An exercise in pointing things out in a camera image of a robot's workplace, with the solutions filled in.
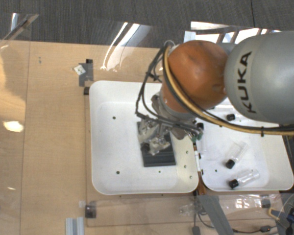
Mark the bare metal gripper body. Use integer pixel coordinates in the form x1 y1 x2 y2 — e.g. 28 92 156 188
136 94 203 144

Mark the dark grey ribbed block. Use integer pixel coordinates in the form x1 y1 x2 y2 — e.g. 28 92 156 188
136 121 177 168

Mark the white plastic tray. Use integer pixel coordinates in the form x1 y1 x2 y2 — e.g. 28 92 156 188
195 98 294 192
88 80 199 196

